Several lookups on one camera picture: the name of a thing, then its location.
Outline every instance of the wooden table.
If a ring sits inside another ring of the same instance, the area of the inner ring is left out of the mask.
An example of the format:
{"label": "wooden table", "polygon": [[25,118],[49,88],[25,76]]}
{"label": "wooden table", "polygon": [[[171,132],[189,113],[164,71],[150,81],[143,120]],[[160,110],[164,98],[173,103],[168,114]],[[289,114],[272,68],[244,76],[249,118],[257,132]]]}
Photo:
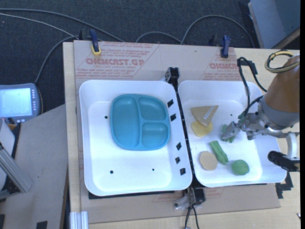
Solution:
{"label": "wooden table", "polygon": [[[275,52],[270,49],[240,49],[236,48],[237,57],[245,57],[255,63],[258,75],[257,79],[264,87],[268,87],[274,78],[274,74],[264,69],[264,62],[267,57]],[[80,196],[80,174],[77,139],[77,116],[75,97],[75,75],[74,75],[74,55],[73,43],[63,44],[64,54],[64,75],[65,75],[65,98],[67,114],[67,135],[68,135],[68,155],[69,155],[69,188],[71,212],[81,212]],[[274,66],[282,66],[287,58],[277,57]],[[247,81],[254,82],[252,74],[247,67],[243,68]],[[299,131],[299,124],[294,126],[294,131]],[[279,140],[279,146],[283,153],[286,150],[286,140]],[[300,218],[300,173],[291,173],[294,185],[291,191],[284,192],[284,199],[280,200],[280,208],[251,210],[240,212],[216,213],[198,215],[200,228],[268,228],[268,229],[296,229],[301,227]],[[140,229],[140,228],[183,228],[185,216],[169,217],[161,219],[130,220],[122,222],[107,222],[90,224],[91,229]],[[188,227],[196,228],[195,217],[191,214]]]}

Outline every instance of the black fabric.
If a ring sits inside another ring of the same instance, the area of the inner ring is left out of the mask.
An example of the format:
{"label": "black fabric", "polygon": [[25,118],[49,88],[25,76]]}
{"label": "black fabric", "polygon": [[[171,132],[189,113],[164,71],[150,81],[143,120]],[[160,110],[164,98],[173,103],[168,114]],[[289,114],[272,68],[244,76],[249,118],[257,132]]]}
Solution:
{"label": "black fabric", "polygon": [[[249,0],[0,0],[0,8],[23,8],[58,12],[75,17],[115,35],[126,42],[135,42],[143,33],[162,31],[181,40],[186,29],[197,18],[222,15],[245,27],[255,47],[255,30],[248,11]],[[43,21],[78,35],[79,22],[38,12],[3,11],[16,16]],[[105,41],[116,39],[97,32]],[[251,48],[252,44],[236,24],[221,19],[199,21],[189,31],[185,44],[208,45],[213,35],[218,44],[224,35],[231,37],[230,46]],[[0,15],[0,84],[33,83],[49,50],[67,34],[44,24]],[[148,35],[140,42],[177,43],[164,35]],[[44,111],[64,103],[64,78],[61,47],[50,56],[38,81]]]}

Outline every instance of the blue divided plate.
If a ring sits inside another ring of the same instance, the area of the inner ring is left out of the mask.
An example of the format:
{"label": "blue divided plate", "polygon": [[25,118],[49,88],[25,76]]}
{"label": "blue divided plate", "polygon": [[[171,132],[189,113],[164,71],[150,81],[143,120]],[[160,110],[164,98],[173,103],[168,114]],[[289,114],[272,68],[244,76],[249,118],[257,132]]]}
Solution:
{"label": "blue divided plate", "polygon": [[116,97],[111,105],[110,125],[116,144],[129,150],[162,148],[168,143],[171,133],[164,103],[141,94]]}

